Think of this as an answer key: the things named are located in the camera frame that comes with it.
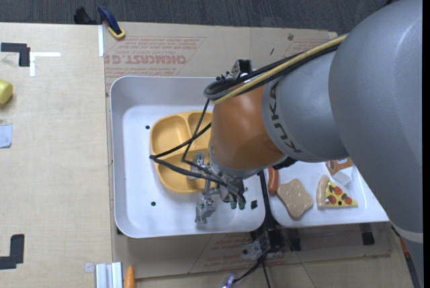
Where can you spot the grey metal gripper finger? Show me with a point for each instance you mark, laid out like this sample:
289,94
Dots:
205,209
199,164

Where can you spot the orange divided plate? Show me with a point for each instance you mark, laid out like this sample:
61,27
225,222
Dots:
168,135

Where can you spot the brown and white carton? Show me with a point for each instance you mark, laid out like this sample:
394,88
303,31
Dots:
341,170

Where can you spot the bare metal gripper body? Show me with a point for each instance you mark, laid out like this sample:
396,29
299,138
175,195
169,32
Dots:
231,186

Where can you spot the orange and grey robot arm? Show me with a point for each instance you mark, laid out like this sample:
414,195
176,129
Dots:
369,95

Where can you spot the orange toy carrot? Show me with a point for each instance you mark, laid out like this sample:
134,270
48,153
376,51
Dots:
129,278

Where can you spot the white plastic tray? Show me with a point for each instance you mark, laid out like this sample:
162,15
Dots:
336,217
134,179

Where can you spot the brown toy bread slice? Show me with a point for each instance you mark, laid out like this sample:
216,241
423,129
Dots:
295,199

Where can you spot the black cylinder on white bracket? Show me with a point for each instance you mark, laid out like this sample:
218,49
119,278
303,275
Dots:
285,163

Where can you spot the red toy sausage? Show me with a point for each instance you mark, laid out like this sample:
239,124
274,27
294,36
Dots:
272,181

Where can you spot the toy pizza slice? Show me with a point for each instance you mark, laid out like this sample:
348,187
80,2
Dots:
332,196

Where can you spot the brown cardboard board red print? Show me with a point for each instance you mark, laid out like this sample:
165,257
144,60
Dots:
151,45

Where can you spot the yellow rounded block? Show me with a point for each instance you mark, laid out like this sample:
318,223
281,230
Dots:
4,91

